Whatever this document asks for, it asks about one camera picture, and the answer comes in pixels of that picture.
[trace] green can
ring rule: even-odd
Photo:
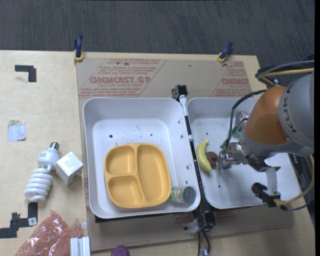
[[[196,199],[196,191],[191,186],[174,186],[170,197],[175,204],[191,205]]]

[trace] purple object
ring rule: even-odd
[[[111,256],[130,256],[130,252],[127,247],[118,245],[116,248],[112,249]]]

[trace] plastic bag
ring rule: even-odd
[[[51,210],[14,256],[69,256],[70,239],[83,236],[79,220],[69,227],[58,213]]]

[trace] yellow plate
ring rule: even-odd
[[[113,203],[122,208],[144,208],[164,203],[171,179],[162,150],[149,143],[116,146],[104,158],[104,176]]]

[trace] dark gray carpet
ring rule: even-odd
[[[315,53],[315,0],[0,0],[0,50],[255,55],[261,67]],[[296,77],[278,78],[288,85]]]

